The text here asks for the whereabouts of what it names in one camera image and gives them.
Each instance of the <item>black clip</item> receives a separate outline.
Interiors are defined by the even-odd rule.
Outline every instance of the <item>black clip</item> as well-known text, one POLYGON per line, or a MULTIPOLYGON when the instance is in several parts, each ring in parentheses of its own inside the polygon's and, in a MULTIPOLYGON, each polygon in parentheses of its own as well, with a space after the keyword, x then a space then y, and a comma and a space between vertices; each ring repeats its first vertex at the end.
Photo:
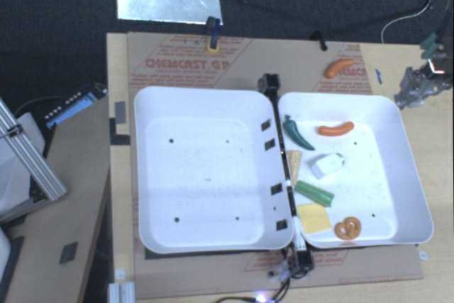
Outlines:
POLYGON ((313 32, 312 35, 309 37, 309 40, 318 40, 320 42, 320 48, 322 51, 328 49, 328 46, 325 43, 325 38, 323 38, 323 34, 321 34, 321 31, 313 32))
POLYGON ((209 35, 206 49, 210 53, 219 51, 219 35, 221 34, 221 19, 209 16, 205 23, 204 35, 209 35))
POLYGON ((15 136, 18 136, 22 132, 23 132, 22 125, 16 124, 15 126, 8 129, 4 135, 0 136, 0 139, 6 138, 7 136, 13 138, 15 136))
POLYGON ((265 73, 257 83, 257 91, 267 97, 273 95, 277 98, 277 90, 281 87, 279 75, 275 73, 265 73))
POLYGON ((129 135, 116 133, 115 118, 109 119, 109 130, 111 135, 111 145, 131 145, 131 137, 129 135))

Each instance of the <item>pretzel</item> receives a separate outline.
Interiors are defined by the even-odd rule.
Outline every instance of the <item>pretzel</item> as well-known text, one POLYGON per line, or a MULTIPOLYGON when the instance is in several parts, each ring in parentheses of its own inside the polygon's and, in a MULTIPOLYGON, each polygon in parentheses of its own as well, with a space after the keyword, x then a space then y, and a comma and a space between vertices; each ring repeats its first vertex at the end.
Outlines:
POLYGON ((361 223, 356 217, 347 217, 343 222, 336 224, 334 228, 337 237, 343 240, 353 240, 360 235, 361 223))

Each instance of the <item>green chili pepper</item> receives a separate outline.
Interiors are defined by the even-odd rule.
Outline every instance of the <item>green chili pepper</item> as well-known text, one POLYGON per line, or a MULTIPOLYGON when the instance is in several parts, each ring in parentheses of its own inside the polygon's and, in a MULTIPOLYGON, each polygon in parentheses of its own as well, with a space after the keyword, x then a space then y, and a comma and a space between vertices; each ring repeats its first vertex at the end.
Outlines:
POLYGON ((290 120, 290 116, 285 116, 285 121, 282 123, 284 130, 287 132, 287 135, 300 147, 307 150, 315 150, 315 148, 310 145, 306 139, 304 139, 301 134, 298 132, 297 123, 293 120, 290 120))

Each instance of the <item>white cable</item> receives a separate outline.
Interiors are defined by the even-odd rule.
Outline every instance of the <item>white cable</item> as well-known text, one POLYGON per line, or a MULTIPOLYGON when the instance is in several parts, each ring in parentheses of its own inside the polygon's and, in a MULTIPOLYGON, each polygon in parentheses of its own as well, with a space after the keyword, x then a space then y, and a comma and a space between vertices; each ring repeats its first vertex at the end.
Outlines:
POLYGON ((393 21, 390 21, 387 25, 385 25, 382 29, 382 33, 380 35, 381 39, 382 39, 382 43, 384 43, 384 38, 383 38, 383 35, 384 35, 384 32, 386 31, 386 29, 392 25, 393 23, 396 23, 398 21, 402 21, 404 19, 409 19, 409 18, 414 18, 414 17, 417 17, 417 16, 420 16, 422 13, 424 13, 428 8, 430 8, 431 6, 431 0, 428 0, 427 1, 427 4, 416 14, 412 14, 410 16, 402 16, 398 19, 394 19, 393 21))
POLYGON ((404 19, 409 19, 409 18, 414 18, 414 17, 416 17, 416 16, 420 16, 422 13, 424 13, 424 12, 428 9, 429 6, 431 6, 431 4, 430 4, 430 3, 427 3, 427 4, 426 4, 418 13, 416 13, 416 14, 412 14, 412 15, 410 15, 410 16, 402 16, 402 17, 400 17, 400 18, 398 18, 398 19, 394 19, 393 21, 390 21, 390 22, 389 22, 387 25, 385 25, 385 26, 383 27, 383 29, 382 29, 382 34, 381 34, 382 43, 384 43, 383 35, 384 35, 384 32, 386 31, 386 28, 388 28, 390 25, 392 25, 393 23, 396 23, 396 22, 398 22, 398 21, 402 21, 402 20, 404 20, 404 19))

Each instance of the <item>orange sausage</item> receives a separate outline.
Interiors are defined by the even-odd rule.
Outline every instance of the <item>orange sausage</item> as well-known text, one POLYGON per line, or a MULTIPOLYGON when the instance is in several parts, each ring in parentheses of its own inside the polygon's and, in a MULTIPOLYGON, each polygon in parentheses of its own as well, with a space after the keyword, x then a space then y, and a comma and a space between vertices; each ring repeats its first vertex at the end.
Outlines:
POLYGON ((341 136, 349 131, 352 131, 354 127, 354 123, 347 121, 345 124, 336 126, 335 128, 330 128, 329 126, 319 126, 318 132, 321 136, 341 136))
POLYGON ((354 63, 355 61, 352 58, 345 58, 343 60, 335 61, 325 71, 325 77, 327 79, 332 79, 337 75, 337 73, 340 70, 346 67, 352 67, 354 63))

